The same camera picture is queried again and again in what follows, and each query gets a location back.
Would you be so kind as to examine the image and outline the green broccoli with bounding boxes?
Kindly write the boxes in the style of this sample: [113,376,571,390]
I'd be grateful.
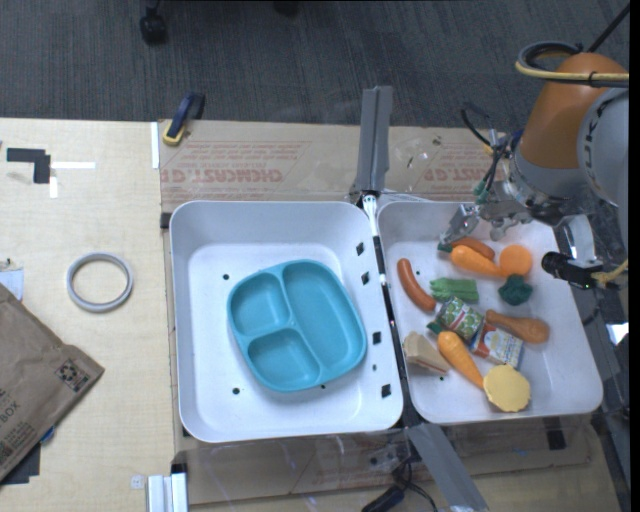
[497,273,534,307]

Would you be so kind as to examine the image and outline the green pea pods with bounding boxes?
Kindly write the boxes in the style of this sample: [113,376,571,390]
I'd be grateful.
[428,277,481,304]

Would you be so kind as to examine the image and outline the orange sausage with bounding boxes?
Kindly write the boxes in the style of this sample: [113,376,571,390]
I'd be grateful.
[452,236,497,262]
[396,257,438,314]

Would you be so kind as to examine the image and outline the orange carrot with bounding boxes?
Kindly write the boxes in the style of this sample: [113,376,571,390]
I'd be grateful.
[437,241,507,279]
[426,321,487,391]

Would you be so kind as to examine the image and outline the round orange fruit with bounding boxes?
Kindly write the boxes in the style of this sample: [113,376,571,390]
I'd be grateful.
[498,243,534,278]

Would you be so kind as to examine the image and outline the brown chicken drumstick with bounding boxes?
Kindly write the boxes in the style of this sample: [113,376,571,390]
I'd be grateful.
[484,308,551,345]

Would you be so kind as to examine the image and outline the white and red carton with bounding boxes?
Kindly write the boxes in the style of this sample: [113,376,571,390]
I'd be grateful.
[469,322,526,371]

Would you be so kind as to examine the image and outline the white tape roll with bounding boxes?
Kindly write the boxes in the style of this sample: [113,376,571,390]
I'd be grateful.
[65,251,135,314]

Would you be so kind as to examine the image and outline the blue divided plate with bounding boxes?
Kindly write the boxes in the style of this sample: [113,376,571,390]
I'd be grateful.
[226,258,369,393]

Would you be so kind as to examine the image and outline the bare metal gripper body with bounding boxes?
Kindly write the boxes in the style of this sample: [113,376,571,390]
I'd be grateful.
[474,179,567,227]

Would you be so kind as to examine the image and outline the round yellow biscuit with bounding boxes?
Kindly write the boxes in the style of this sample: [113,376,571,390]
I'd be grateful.
[482,363,533,414]

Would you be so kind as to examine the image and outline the brown cardboard board red print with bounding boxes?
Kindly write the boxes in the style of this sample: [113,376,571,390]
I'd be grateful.
[158,118,609,506]

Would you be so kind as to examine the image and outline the small can green label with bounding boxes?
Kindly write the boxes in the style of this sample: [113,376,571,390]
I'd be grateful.
[434,295,486,344]

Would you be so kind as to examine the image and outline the black cylinder on white bracket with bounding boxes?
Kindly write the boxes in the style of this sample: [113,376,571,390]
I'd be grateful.
[540,214,605,292]

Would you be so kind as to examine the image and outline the black chair caster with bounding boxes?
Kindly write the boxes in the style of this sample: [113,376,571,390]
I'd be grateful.
[138,13,170,45]

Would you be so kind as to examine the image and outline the brown paper envelope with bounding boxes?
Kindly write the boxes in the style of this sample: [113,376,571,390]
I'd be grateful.
[0,282,107,484]

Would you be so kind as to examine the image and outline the beige sandwich wedge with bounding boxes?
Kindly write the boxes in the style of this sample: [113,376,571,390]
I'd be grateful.
[402,330,452,377]

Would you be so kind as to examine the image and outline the white plastic tray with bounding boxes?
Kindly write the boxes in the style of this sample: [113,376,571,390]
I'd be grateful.
[375,199,605,427]
[168,199,405,445]

